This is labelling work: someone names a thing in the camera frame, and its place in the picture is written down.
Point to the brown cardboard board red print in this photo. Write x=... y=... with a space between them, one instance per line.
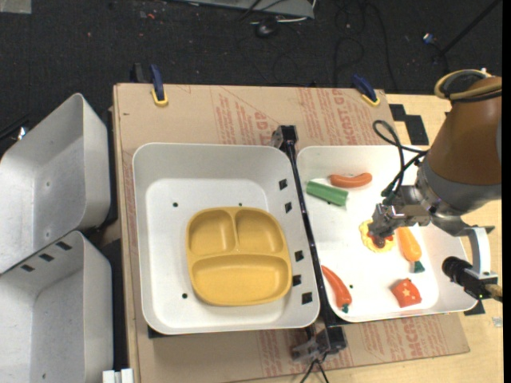
x=223 y=110

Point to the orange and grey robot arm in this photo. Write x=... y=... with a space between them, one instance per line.
x=467 y=142

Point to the orange red chili pepper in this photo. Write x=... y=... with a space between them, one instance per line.
x=338 y=287

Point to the green celery stick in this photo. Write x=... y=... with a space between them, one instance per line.
x=326 y=192

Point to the black cylinder on white bracket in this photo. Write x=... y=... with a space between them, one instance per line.
x=463 y=275

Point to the thin black rod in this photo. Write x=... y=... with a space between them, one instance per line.
x=309 y=230

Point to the orange sausage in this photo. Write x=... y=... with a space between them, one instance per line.
x=350 y=180

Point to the white plastic tray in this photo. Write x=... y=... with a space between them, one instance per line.
x=359 y=273
x=167 y=230

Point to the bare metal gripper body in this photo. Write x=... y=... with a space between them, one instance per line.
x=413 y=208

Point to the red slice with yellow stars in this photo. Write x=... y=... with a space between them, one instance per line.
x=406 y=293

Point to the yellow biscuit with red centre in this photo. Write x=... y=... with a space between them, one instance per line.
x=365 y=234

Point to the yellow divided plate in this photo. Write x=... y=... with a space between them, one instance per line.
x=239 y=269

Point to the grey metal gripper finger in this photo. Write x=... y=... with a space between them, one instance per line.
x=375 y=230
x=388 y=234

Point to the orange carrot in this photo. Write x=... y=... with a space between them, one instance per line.
x=410 y=245

